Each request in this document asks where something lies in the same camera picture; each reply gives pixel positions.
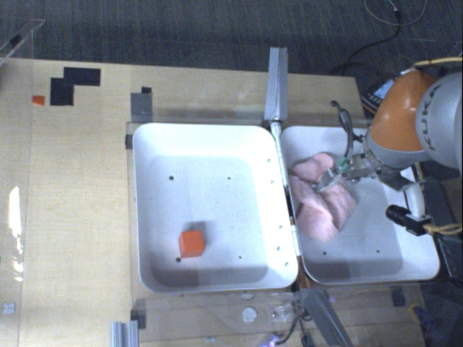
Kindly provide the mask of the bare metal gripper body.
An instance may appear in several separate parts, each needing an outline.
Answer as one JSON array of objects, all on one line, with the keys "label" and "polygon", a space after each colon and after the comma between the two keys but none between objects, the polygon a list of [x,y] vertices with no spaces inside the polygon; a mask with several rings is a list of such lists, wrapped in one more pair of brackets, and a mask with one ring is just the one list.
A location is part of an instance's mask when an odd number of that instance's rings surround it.
[{"label": "bare metal gripper body", "polygon": [[373,155],[358,153],[352,156],[347,170],[342,174],[345,180],[376,178],[383,173],[383,166]]}]

